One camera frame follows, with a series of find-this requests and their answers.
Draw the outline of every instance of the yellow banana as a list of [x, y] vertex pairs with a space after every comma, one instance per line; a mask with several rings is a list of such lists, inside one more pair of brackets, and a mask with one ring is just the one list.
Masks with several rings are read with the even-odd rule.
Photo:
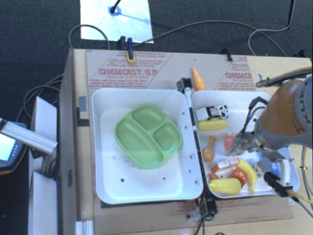
[[254, 186], [257, 180], [256, 173], [254, 169], [249, 165], [246, 161], [239, 159], [239, 163], [236, 164], [236, 167], [243, 170], [246, 174], [248, 174], [248, 182], [251, 186], [250, 191], [254, 192]]

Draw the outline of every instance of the green plate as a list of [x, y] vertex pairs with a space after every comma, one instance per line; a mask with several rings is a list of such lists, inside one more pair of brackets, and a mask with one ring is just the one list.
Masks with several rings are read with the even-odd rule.
[[182, 136], [173, 121], [153, 105], [138, 107], [116, 124], [114, 137], [139, 166], [153, 169], [180, 148]]

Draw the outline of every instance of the blue clamp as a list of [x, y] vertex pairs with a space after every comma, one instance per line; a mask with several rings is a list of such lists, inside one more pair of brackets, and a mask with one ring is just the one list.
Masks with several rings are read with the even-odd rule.
[[128, 50], [127, 50], [127, 61], [130, 63], [133, 63], [135, 61], [135, 55], [134, 55], [134, 46], [133, 46], [133, 40], [132, 38], [127, 39], [127, 45], [128, 45]]

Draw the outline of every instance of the black floor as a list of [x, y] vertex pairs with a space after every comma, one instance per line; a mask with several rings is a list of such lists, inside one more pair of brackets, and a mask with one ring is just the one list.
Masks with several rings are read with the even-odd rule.
[[[237, 21], [258, 29], [282, 29], [288, 23], [291, 0], [148, 0], [153, 35], [185, 24], [207, 20]], [[313, 0], [296, 0], [291, 27], [268, 34], [293, 56], [304, 49], [312, 57]], [[68, 34], [80, 24], [80, 0], [0, 0], [0, 118], [15, 121], [25, 94], [63, 73]], [[234, 23], [203, 23], [140, 45], [136, 50], [219, 53], [227, 47], [232, 54], [252, 55], [248, 38], [253, 29]], [[81, 41], [78, 48], [104, 48], [103, 41]], [[261, 34], [251, 40], [257, 55], [283, 56]], [[53, 92], [43, 94], [49, 102]], [[22, 115], [20, 121], [29, 124]], [[27, 159], [9, 176], [0, 176], [0, 235], [26, 234]]]

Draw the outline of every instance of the yellow corn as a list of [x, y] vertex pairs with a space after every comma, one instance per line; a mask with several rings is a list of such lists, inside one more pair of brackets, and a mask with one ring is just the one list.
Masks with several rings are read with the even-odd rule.
[[204, 120], [198, 123], [198, 129], [202, 131], [216, 131], [227, 127], [225, 119]]

